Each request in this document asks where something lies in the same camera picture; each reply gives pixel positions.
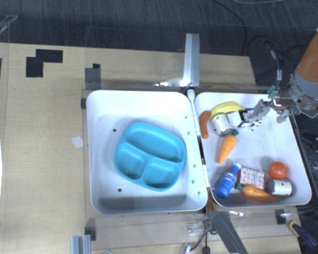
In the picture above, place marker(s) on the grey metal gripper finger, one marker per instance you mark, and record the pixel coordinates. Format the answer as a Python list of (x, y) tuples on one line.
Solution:
[(260, 110), (282, 118)]

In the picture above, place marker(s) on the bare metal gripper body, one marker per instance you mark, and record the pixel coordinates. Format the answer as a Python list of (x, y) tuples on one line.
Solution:
[(286, 105)]

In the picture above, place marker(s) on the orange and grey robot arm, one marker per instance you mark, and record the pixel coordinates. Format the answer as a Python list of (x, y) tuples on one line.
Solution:
[(316, 59)]

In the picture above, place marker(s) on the white and black milk carton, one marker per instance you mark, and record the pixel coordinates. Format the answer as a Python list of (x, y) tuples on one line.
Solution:
[(235, 118)]

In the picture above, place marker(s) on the white plastic tray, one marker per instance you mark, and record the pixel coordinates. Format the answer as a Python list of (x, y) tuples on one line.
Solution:
[(265, 147), (106, 147)]

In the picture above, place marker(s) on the yellow banana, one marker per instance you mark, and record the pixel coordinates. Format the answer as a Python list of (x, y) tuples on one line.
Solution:
[(226, 107)]

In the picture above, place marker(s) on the white can with orange label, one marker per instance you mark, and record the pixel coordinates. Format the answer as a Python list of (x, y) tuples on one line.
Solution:
[(281, 187), (222, 123)]

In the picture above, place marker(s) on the orange carrot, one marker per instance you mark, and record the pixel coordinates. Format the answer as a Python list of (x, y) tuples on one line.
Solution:
[(255, 192), (227, 145)]

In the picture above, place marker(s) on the red-orange tomato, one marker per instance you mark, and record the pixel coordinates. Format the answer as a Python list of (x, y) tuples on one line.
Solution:
[(277, 170)]

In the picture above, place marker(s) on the orange sausage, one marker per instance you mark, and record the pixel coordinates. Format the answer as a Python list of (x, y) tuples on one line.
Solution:
[(204, 124)]

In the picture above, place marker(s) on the white and orange printed carton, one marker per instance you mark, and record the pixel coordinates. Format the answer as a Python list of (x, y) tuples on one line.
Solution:
[(251, 177)]

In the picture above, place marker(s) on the blue bottle with white cap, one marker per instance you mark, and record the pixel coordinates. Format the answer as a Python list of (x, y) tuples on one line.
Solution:
[(226, 182)]

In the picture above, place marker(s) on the blue divided plate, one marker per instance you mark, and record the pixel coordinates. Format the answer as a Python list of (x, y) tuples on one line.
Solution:
[(151, 141)]

